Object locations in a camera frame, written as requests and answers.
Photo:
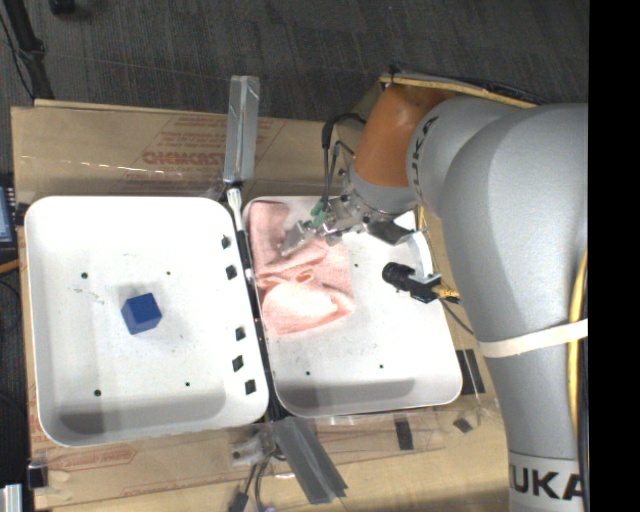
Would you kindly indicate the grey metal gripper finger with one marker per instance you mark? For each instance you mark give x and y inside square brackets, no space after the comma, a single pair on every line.
[290,247]
[302,230]

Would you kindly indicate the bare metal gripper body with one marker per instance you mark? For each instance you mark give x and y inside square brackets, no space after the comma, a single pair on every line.
[350,216]

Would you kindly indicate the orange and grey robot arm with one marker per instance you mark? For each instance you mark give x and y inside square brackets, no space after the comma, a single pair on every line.
[515,240]

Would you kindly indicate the pink towel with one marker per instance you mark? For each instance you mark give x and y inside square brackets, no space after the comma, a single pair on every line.
[305,280]

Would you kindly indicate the thin black and white rod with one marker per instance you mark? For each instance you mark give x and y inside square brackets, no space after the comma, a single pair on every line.
[248,280]

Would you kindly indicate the white plastic tray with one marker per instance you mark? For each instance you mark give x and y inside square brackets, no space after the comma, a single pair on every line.
[150,370]
[360,340]

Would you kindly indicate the blue cube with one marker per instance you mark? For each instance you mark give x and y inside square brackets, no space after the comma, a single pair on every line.
[141,313]

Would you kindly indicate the brown cardboard board red print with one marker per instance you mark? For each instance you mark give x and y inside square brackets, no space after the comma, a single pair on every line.
[100,145]

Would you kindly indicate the black cylinder on white bracket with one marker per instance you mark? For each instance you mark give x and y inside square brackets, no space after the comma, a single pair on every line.
[400,276]

